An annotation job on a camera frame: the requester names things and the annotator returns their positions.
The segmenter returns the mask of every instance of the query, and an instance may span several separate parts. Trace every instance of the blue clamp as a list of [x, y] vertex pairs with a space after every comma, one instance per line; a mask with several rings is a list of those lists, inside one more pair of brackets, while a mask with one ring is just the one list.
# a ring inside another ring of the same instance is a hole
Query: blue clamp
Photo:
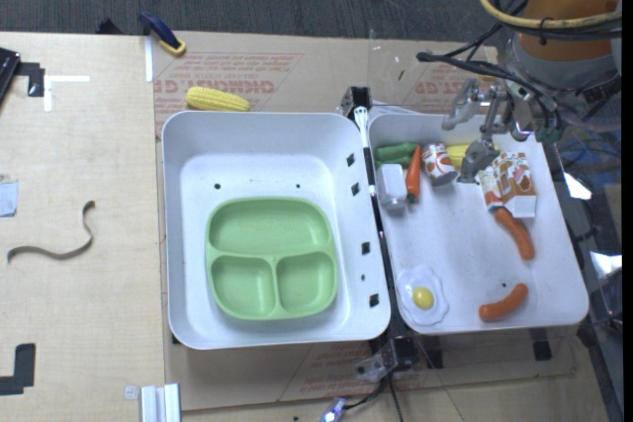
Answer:
[[167, 52], [174, 56], [182, 55], [187, 49], [187, 45], [181, 39], [177, 38], [164, 22], [155, 15], [151, 15], [146, 11], [141, 11], [138, 20], [142, 23], [147, 31], [154, 31], [160, 38], [159, 44]]

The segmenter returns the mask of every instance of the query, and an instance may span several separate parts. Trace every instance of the white tray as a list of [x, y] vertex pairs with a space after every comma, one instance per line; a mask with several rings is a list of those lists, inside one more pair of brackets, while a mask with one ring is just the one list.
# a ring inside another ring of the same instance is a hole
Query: white tray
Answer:
[[[441, 115], [381, 115], [371, 121], [372, 149], [403, 141], [445, 144], [470, 143], [482, 117], [454, 130], [441, 128]], [[420, 265], [430, 268], [441, 282], [448, 311], [441, 321], [419, 324], [401, 314], [415, 331], [449, 334], [518, 327], [572, 325], [588, 312], [588, 294], [560, 210], [542, 146], [533, 137], [517, 142], [496, 135], [502, 150], [526, 153], [537, 193], [536, 217], [523, 219], [535, 248], [535, 257], [523, 261], [510, 235], [484, 204], [476, 184], [453, 182], [431, 187], [421, 175], [420, 200], [404, 212], [381, 210], [397, 291], [403, 273]], [[481, 304], [505, 297], [518, 282], [526, 284], [526, 302], [513, 314], [494, 322], [480, 319]]]
[[[168, 314], [180, 342], [219, 349], [368, 340], [386, 329], [391, 310], [385, 271], [363, 147], [350, 120], [336, 114], [183, 112], [167, 121], [162, 142]], [[251, 321], [230, 317], [215, 303], [205, 271], [206, 220], [219, 204], [254, 196], [300, 197], [324, 211], [339, 266], [336, 299], [325, 311]]]

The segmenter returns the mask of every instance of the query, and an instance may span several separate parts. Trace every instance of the toy corn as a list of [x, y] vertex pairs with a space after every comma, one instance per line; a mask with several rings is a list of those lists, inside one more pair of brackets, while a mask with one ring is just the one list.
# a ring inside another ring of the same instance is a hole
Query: toy corn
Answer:
[[194, 86], [187, 90], [187, 104], [192, 108], [204, 111], [250, 111], [250, 103], [237, 95]]

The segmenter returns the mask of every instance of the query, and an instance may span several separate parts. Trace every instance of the cardboard sheet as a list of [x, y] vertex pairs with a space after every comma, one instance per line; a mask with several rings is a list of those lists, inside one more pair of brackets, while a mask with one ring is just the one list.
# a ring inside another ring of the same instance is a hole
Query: cardboard sheet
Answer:
[[[179, 32], [187, 52], [175, 58], [153, 45], [155, 128], [158, 139], [165, 376], [179, 382], [183, 410], [328, 398], [367, 393], [372, 383], [353, 364], [371, 355], [367, 343], [330, 343], [197, 351], [174, 343], [167, 317], [165, 228], [160, 134], [186, 109], [191, 86], [229, 91], [252, 111], [331, 112], [349, 86], [370, 86], [372, 98], [425, 113], [450, 113], [454, 95], [474, 77], [446, 64], [419, 63], [419, 51], [444, 53], [454, 42], [366, 41]], [[478, 59], [495, 60], [490, 48]], [[482, 90], [492, 84], [482, 83]], [[548, 361], [536, 361], [527, 330], [443, 337], [424, 345], [428, 361], [398, 376], [400, 390], [537, 376], [570, 375], [574, 356], [568, 329], [548, 333]]]

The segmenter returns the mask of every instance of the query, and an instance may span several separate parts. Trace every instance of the toy can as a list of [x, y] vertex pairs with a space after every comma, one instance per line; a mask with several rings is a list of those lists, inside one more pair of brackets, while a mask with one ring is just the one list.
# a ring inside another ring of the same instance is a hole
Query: toy can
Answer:
[[457, 178], [458, 173], [442, 142], [431, 142], [424, 146], [422, 163], [424, 172], [434, 187], [445, 185]]

